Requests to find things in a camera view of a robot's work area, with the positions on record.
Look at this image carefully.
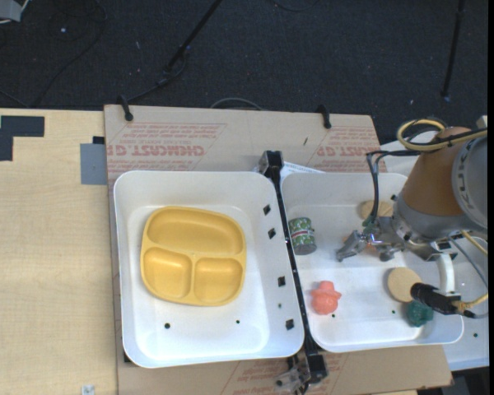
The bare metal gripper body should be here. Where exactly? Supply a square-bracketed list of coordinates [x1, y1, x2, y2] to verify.
[371, 215, 417, 259]

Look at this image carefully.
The beige round biscuit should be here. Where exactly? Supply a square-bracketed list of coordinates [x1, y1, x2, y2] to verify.
[386, 266, 422, 304]

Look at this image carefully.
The green patterned can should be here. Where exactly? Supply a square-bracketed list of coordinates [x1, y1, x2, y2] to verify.
[287, 216, 318, 257]

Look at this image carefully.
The orange toy figure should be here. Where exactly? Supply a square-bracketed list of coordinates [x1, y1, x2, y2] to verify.
[310, 280, 343, 316]

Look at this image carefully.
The thin black rod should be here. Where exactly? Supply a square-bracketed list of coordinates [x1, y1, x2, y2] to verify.
[268, 165, 315, 358]

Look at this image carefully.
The green broccoli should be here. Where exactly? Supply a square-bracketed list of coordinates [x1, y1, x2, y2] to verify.
[405, 300, 435, 328]

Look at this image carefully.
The white plastic tray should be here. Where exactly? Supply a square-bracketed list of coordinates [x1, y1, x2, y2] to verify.
[280, 172, 465, 354]
[113, 170, 306, 369]

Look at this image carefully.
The white printed paper sheet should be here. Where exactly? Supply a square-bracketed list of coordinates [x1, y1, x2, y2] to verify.
[281, 160, 327, 177]

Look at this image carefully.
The brown cardboard board red print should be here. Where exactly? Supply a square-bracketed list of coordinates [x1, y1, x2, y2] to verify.
[103, 104, 454, 395]

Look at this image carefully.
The yellow divided plate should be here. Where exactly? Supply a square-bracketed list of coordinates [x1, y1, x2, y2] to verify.
[139, 205, 248, 308]

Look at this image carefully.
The black cylinder on white bracket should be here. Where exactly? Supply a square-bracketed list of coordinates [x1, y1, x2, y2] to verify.
[409, 252, 464, 317]

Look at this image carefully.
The black block with thin wires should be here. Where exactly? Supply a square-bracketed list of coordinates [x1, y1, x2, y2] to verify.
[258, 150, 284, 177]
[304, 353, 328, 384]

